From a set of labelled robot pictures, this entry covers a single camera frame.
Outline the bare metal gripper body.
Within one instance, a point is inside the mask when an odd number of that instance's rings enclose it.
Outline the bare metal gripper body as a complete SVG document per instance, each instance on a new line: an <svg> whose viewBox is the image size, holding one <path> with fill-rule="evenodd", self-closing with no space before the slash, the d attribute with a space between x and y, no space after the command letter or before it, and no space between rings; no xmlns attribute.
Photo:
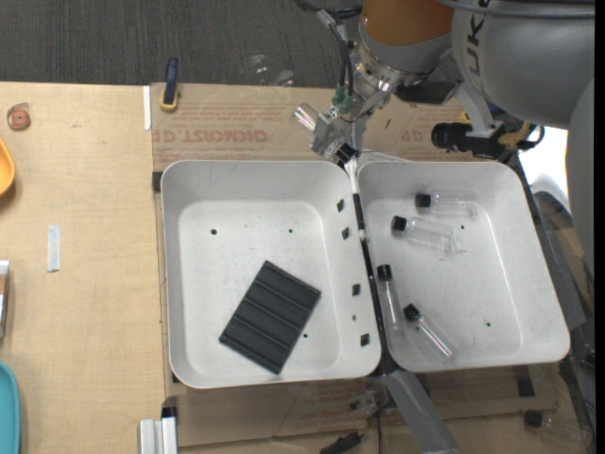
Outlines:
<svg viewBox="0 0 605 454"><path fill-rule="evenodd" d="M382 109L403 76L373 60L359 58L354 63L354 93L349 120L356 121Z"/></svg>

